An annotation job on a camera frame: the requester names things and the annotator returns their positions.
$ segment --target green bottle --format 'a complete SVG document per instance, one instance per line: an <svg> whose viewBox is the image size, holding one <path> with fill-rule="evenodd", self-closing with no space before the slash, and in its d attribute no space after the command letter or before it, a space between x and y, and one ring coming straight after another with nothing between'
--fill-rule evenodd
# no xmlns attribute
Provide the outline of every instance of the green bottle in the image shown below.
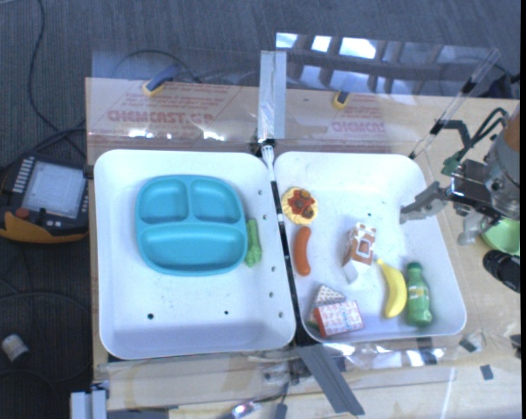
<svg viewBox="0 0 526 419"><path fill-rule="evenodd" d="M421 264L411 262L406 268L408 275L408 312L407 321L409 325L424 327L431 324L433 319L429 311L429 288L421 277Z"/></svg>

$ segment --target wooden table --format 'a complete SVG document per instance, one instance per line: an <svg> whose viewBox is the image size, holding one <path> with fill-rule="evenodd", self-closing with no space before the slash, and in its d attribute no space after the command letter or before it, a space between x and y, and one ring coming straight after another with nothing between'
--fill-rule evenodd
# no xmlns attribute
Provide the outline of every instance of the wooden table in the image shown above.
<svg viewBox="0 0 526 419"><path fill-rule="evenodd" d="M87 82L89 164L93 165L99 155L111 148L164 148L155 141L148 143L109 134L109 125L106 127L99 120L102 116L107 120L106 108L113 109L121 97L113 94L110 100L106 97L107 92L123 94L128 92L128 84L121 87L114 86L113 82L107 84ZM202 85L197 86L195 90L200 91ZM238 118L243 117L245 122L237 131L239 136L229 146L248 150L249 136L256 127L256 120L249 116L249 113L257 112L256 89L226 86L226 92L228 100L224 95L223 102L214 103L214 106L220 103L225 107L217 107L215 112L205 107L205 119L212 116L213 120L221 120L224 127L233 127L227 124L228 121L237 125ZM103 94L100 100L96 98L97 94ZM316 137L324 134L327 128L330 130L332 122L339 120L338 113L334 112L336 109L331 107L331 98L330 92L289 90L287 112L293 119L289 135L301 138L307 137L309 132L309 136ZM372 133L366 138L367 151L372 152L377 141L383 140L388 143L389 152L407 155L450 101L450 98L442 97L362 95L352 101L357 106L352 111L352 121L361 120L363 110L366 122L378 123L375 127L368 125ZM494 108L502 107L511 113L517 104L517 100L468 99L454 118L464 120L472 134ZM304 124L307 113L311 113L313 120L309 124L322 120L324 127ZM168 149L172 146L171 141L166 144ZM461 140L456 131L443 131L439 135L431 148L416 159L427 182L439 180L441 186L447 185L448 177L441 175L442 162L460 148ZM486 139L470 151L467 158L482 161L488 148L489 140ZM288 378L287 360L291 356L288 350L258 355L210 354L145 361L108 360L108 352L99 338L93 184L90 193L94 378L98 382L109 381L108 410L178 406L167 411L168 417L208 419L229 413L241 400L258 399L263 400L262 407L249 417L274 417L275 405L281 400L281 387ZM435 354L436 364L425 364L418 358L420 352L415 341L358 347L358 352L346 360L345 379L354 389L367 417L520 417L521 360L516 356L510 339L521 333L520 295L483 269L482 258L489 247L480 238L468 246L457 244L462 217L455 214L452 206L448 205L437 217L467 308L464 330L455 337L431 341L428 351ZM285 403L288 417L292 418L349 416L333 411L311 376L290 384Z"/></svg>

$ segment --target blue plate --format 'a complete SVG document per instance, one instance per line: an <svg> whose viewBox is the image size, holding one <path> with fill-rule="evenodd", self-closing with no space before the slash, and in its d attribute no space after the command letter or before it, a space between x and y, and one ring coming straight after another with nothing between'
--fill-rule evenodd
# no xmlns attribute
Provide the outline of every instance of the blue plate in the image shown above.
<svg viewBox="0 0 526 419"><path fill-rule="evenodd" d="M237 193L203 175L149 180L135 205L140 255L154 270L208 276L234 270L247 253L247 227Z"/></svg>

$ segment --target toy sausage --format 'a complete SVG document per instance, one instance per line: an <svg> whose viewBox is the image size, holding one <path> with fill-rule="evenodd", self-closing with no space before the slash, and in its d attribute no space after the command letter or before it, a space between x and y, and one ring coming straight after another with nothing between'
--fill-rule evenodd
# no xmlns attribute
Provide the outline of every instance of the toy sausage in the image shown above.
<svg viewBox="0 0 526 419"><path fill-rule="evenodd" d="M297 273L307 276L311 273L311 266L307 260L307 243L311 236L311 228L303 226L299 229L294 239L294 265Z"/></svg>

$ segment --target clear plastic panel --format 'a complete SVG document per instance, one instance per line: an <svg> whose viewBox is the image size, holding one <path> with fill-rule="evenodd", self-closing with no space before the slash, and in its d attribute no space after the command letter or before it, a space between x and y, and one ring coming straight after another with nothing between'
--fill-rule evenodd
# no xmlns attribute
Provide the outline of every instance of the clear plastic panel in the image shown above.
<svg viewBox="0 0 526 419"><path fill-rule="evenodd" d="M486 77L493 65L489 49L291 33L277 34L276 47L277 52L287 55L284 129L280 138L275 139L276 156L293 150L408 156L451 104L455 104L451 118L469 123L470 132L493 108L489 101L480 104L480 109L472 108L466 101L468 96L485 89L485 81L489 82ZM479 69L486 58L489 67ZM180 67L173 78L165 81L158 93L145 93L143 86L171 65ZM261 52L173 46L167 51L119 52L117 48L99 45L93 58L92 76L86 80L89 164L93 165L101 154L115 148L256 154L260 143L268 139L257 134L262 103L260 67ZM478 79L470 92L462 93L465 83L472 76L478 77L478 72L483 79ZM349 98L339 109L333 101L343 91L349 93ZM456 103L455 98L462 100ZM440 135L449 138L457 133L443 131ZM427 183L441 180L441 185L447 184L447 180L442 180L442 162L454 152L455 144L461 145L460 140L451 138L452 142L437 140L416 158ZM471 272L461 262L476 262L481 268L479 259L488 250L487 246L472 250L457 245L461 217L451 207L447 206L437 219L466 302L468 317L464 329L459 334L431 340L327 345L333 355L345 357L348 373L353 371L356 380L362 372L430 368L432 362L441 365L447 362L452 367L460 358L486 348L509 352L513 346L509 336L520 334L520 313L517 314L520 298L515 298L498 281L488 283L494 286L495 297L505 298L508 310L501 315L478 311L475 285L485 284L482 277L486 272L482 269ZM178 371L194 379L197 373L208 369L215 375L214 383L203 386L201 397L192 398L179 389L160 397L150 391L152 396L137 400L137 406L161 405L164 399L172 404L187 404L264 398L280 394L283 385L292 383L297 376L291 372L290 365L298 358L288 348L271 353L216 354L152 362L101 361L98 343L96 350L95 378L108 379L115 387L122 384L122 391L128 388L129 378L140 384L141 378L145 381L152 374L162 377ZM150 364L153 366L136 377L139 367ZM227 373L237 372L238 368L246 372L254 370L258 374L253 379L256 382L244 386L243 390L238 390L239 385L223 387L216 382ZM408 373L397 380L400 384L450 381L454 377L454 373L451 374ZM397 382L390 379L385 385L388 383ZM149 387L145 385L145 395ZM358 387L365 388L365 383L361 382ZM117 396L110 402L115 409L121 407Z"/></svg>

